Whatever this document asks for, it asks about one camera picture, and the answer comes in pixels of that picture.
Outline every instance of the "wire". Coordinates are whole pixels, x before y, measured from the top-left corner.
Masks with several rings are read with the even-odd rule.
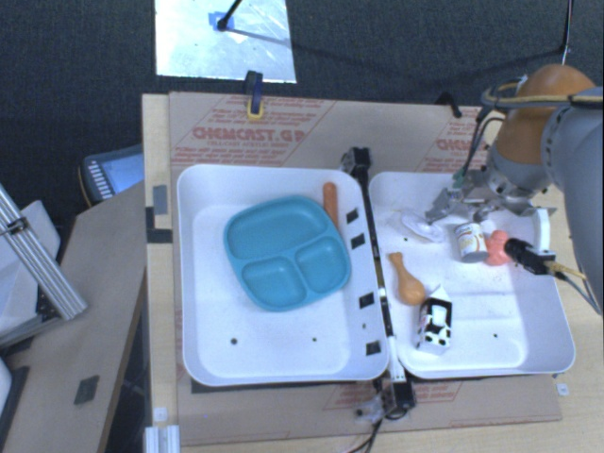
[[[389,414],[387,414],[384,417],[389,421],[397,421],[397,420],[405,417],[405,415],[407,414],[407,411],[408,410],[403,410],[402,408],[397,408],[396,410],[390,412]],[[359,446],[355,447],[354,449],[348,450],[345,453],[358,453],[365,447],[366,447],[366,449],[364,450],[363,453],[369,453],[371,451],[371,448],[373,447],[374,441],[376,440],[376,436],[378,436],[379,427],[381,426],[382,421],[383,420],[380,419],[377,423],[374,424],[374,429],[371,432],[371,435],[369,436],[369,438],[367,438]]]
[[[376,440],[376,436],[378,436],[379,427],[381,426],[382,421],[383,420],[380,419],[379,421],[377,421],[377,423],[374,424],[374,429],[371,432],[371,435],[369,436],[369,438],[367,438],[364,442],[362,442],[356,448],[346,451],[346,453],[359,453],[365,447],[366,447],[366,449],[364,450],[363,453],[369,453],[371,451],[371,448],[373,448],[374,441]]]
[[[558,278],[559,280],[562,280],[564,282],[566,282],[567,284],[569,284],[571,287],[573,287],[573,289],[575,289],[577,292],[579,292],[580,296],[583,297],[585,299],[585,301],[592,306],[592,308],[597,312],[599,312],[599,307],[597,306],[596,302],[594,301],[594,299],[588,295],[586,292],[584,292],[579,285],[577,285],[577,283],[575,283],[574,280],[571,280],[568,275],[564,274],[563,272],[554,272],[554,277]]]
[[[585,291],[587,292],[587,295],[591,299],[591,302],[590,302],[591,306],[596,310],[596,312],[598,314],[602,315],[602,308],[597,303],[596,295],[594,294],[594,291],[592,290],[592,288],[589,285],[589,282],[587,280],[583,280],[583,287],[585,287]]]
[[[566,11],[566,26],[564,29],[564,40],[562,42],[562,65],[566,63],[566,57],[570,52],[570,24],[573,19],[573,6],[575,5],[575,0],[568,0],[568,10]]]
[[[500,95],[502,92],[513,89],[514,93],[511,96],[513,97],[516,92],[518,92],[518,86],[520,86],[521,83],[524,84],[526,82],[526,79],[527,77],[525,75],[522,77],[514,77],[512,79],[505,80],[501,84],[493,86],[491,90],[496,92],[497,97],[503,97],[502,95]]]
[[[474,135],[472,136],[472,141],[470,142],[470,149],[468,151],[468,157],[465,160],[465,163],[463,164],[463,166],[461,168],[461,177],[464,177],[467,174],[468,169],[470,168],[470,163],[472,162],[474,155],[478,151],[480,142],[482,141],[482,136],[484,136],[484,131],[487,128],[487,126],[493,121],[503,122],[503,119],[500,117],[491,117],[491,118],[487,119],[486,121],[484,121],[484,124],[482,126],[481,126],[482,121],[477,121],[476,127],[474,128]]]
[[[480,97],[485,106],[495,109],[543,108],[570,105],[587,109],[602,109],[602,96],[597,95],[527,95],[503,97],[502,91],[510,89],[517,82],[509,81],[487,89]]]
[[[567,274],[570,274],[572,276],[587,280],[587,276],[585,276],[585,274],[583,274],[579,270],[573,270],[572,268],[566,267],[561,263],[557,263],[556,261],[546,260],[544,261],[544,265],[552,272],[566,272]]]

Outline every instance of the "white tray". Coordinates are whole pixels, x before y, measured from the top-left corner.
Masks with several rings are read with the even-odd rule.
[[[350,279],[340,291],[299,309],[258,307],[228,261],[227,221],[282,196],[322,203],[327,181],[338,188]],[[353,178],[339,171],[197,165],[182,173],[176,193],[183,356],[195,380],[210,386],[367,380],[384,371],[385,329],[361,189]],[[352,210],[359,218],[348,224]],[[351,240],[360,235],[364,244],[353,249]],[[373,304],[361,307],[360,298],[368,294]]]
[[[493,267],[483,262],[461,262],[453,228],[471,221],[463,210],[437,222],[446,232],[443,243],[429,242],[401,224],[402,210],[423,215],[450,182],[450,175],[382,173],[370,185],[398,357],[420,378],[568,369],[575,347],[553,277],[535,276],[513,263]],[[491,213],[482,227],[487,234],[500,228],[510,237],[543,244],[549,240],[545,221],[541,222],[544,229],[535,229],[532,218],[501,210]],[[403,253],[407,269],[424,283],[427,292],[442,284],[451,297],[451,346],[442,356],[415,348],[418,308],[403,304],[396,295],[394,268],[386,259],[395,251]]]

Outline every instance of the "pink toy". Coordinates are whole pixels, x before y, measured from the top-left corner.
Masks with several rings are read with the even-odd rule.
[[[489,252],[485,262],[489,265],[503,265],[512,260],[503,249],[508,238],[508,234],[503,230],[495,230],[491,233],[491,236],[485,240]]]

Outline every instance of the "cardboard sheet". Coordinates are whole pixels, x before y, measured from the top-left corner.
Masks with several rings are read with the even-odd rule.
[[[196,163],[337,168],[352,146],[372,151],[370,174],[453,173],[463,164],[478,112],[425,105],[265,97],[260,121],[246,119],[240,95],[170,94],[171,179]],[[478,151],[473,166],[485,160]],[[172,193],[173,228],[177,229]],[[267,385],[212,389],[182,366],[177,233],[175,250],[178,423],[183,445],[208,445],[368,432],[355,409],[371,383]],[[416,384],[418,405],[384,430],[458,428],[561,419],[550,376],[499,377]]]

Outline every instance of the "black tape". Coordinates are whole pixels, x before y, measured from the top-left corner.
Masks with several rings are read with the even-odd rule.
[[[365,345],[365,355],[371,356],[372,354],[378,354],[381,352],[381,346],[379,345],[379,341],[375,341],[373,343],[367,343]]]
[[[357,237],[354,237],[350,240],[350,246],[352,246],[353,249],[357,248],[358,246],[361,246],[365,243],[365,235],[361,234]]]
[[[74,404],[84,404],[92,401],[96,395],[96,386],[100,377],[92,376],[79,381],[77,393],[75,393]]]
[[[144,209],[147,225],[147,243],[172,243],[172,230],[168,228],[155,228],[155,210],[153,207]]]
[[[168,187],[159,185],[153,187],[153,214],[165,215],[168,213]]]
[[[354,222],[357,218],[359,218],[359,211],[357,209],[353,209],[352,211],[350,211],[347,215],[346,215],[346,222],[347,223],[352,223]]]
[[[365,307],[370,306],[375,303],[376,303],[376,299],[374,298],[373,292],[359,297],[359,309],[364,309]]]

